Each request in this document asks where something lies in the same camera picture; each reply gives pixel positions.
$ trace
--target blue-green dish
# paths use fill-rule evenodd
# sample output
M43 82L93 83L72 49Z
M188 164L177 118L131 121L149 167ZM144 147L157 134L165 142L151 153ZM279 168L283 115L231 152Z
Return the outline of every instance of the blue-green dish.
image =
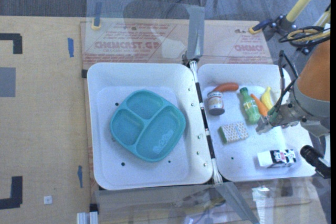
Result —
M183 113L158 94L139 90L114 113L111 134L124 148L147 162L158 162L171 152L186 126Z

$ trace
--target banana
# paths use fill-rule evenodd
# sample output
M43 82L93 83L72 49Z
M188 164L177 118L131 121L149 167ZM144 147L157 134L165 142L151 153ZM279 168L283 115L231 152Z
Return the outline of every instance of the banana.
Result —
M267 107L268 110L270 110L273 107L273 104L271 101L271 87L266 88L260 100Z

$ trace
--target silver can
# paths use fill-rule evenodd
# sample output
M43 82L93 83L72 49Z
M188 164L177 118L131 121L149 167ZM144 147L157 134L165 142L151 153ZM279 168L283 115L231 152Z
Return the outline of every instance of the silver can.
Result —
M224 113L224 102L223 94L221 92L215 91L210 92L207 95L208 97L208 107L209 113L211 115L221 115Z

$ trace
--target metal leg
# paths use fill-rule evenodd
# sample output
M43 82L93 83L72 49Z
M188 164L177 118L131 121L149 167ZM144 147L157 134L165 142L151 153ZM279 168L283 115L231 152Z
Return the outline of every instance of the metal leg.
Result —
M259 220L253 214L233 182L218 184L216 190L223 196L242 220L249 220L253 224L259 224Z

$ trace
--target green bottle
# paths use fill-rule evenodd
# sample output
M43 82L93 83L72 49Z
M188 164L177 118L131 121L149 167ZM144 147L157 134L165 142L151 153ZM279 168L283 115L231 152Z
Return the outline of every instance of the green bottle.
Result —
M260 118L260 113L256 101L248 94L246 87L240 89L243 96L243 107L248 116L248 121L251 124L257 123Z

